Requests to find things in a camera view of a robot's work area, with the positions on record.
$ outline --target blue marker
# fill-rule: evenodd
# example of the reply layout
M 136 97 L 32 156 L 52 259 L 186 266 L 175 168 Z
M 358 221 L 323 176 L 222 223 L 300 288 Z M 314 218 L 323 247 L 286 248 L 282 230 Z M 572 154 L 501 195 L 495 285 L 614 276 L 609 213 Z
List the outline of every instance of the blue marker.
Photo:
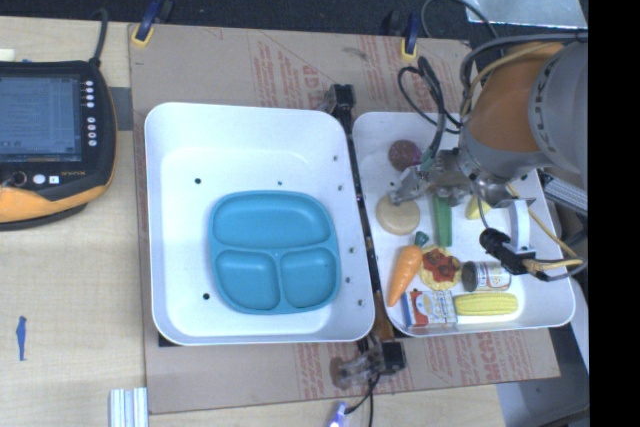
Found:
M 24 341 L 27 337 L 27 319 L 22 315 L 20 315 L 20 320 L 18 320 L 16 335 L 18 336 L 18 347 L 20 348 L 20 361 L 24 361 Z

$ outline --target blue plate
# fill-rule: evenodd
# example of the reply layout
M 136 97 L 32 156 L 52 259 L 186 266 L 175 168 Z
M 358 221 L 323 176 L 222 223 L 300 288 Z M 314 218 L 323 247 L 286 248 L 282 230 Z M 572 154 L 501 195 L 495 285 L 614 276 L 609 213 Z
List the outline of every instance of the blue plate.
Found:
M 209 218 L 209 249 L 220 295 L 245 313 L 315 310 L 338 291 L 333 221 L 307 194 L 247 191 L 224 196 Z

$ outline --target light wood surface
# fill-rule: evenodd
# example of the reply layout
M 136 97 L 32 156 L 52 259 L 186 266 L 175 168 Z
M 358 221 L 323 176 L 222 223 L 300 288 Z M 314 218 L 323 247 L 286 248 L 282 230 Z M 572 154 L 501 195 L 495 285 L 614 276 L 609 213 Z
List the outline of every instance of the light wood surface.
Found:
M 101 58 L 114 87 L 130 87 L 126 28 L 109 24 Z M 98 21 L 0 17 L 0 49 L 14 49 L 16 60 L 86 60 L 98 31 Z M 107 426 L 109 391 L 145 386 L 136 222 L 132 133 L 121 131 L 105 195 L 66 220 L 0 232 L 0 425 Z M 323 427 L 335 404 L 154 415 L 149 425 Z M 495 386 L 376 395 L 374 405 L 378 426 L 504 425 Z M 349 427 L 368 425 L 368 407 Z

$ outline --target tin can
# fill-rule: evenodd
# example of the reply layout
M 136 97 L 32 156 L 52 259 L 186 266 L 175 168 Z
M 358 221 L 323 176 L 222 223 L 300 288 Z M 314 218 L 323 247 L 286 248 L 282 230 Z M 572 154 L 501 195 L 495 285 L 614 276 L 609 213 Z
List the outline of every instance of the tin can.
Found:
M 498 292 L 511 285 L 511 274 L 499 262 L 466 262 L 462 266 L 461 279 L 467 292 Z

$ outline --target cardboard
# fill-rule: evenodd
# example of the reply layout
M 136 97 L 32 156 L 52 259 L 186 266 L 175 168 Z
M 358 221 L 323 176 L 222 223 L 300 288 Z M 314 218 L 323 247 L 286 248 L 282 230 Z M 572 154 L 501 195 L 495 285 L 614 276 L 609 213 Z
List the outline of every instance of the cardboard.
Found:
M 400 37 L 163 26 L 145 48 L 129 45 L 134 155 L 142 275 L 145 364 L 152 414 L 310 399 L 361 396 L 341 390 L 329 373 L 334 358 L 359 354 L 355 343 L 299 343 L 179 347 L 163 343 L 151 316 L 146 216 L 144 119 L 168 101 L 309 108 L 322 104 L 332 84 L 352 84 L 355 115 L 410 111 L 397 86 Z M 447 109 L 458 108 L 458 69 L 468 46 L 418 40 L 444 89 Z M 435 105 L 420 80 L 405 88 L 425 111 Z M 407 368 L 380 381 L 376 393 L 473 386 L 557 377 L 547 329 L 402 338 Z

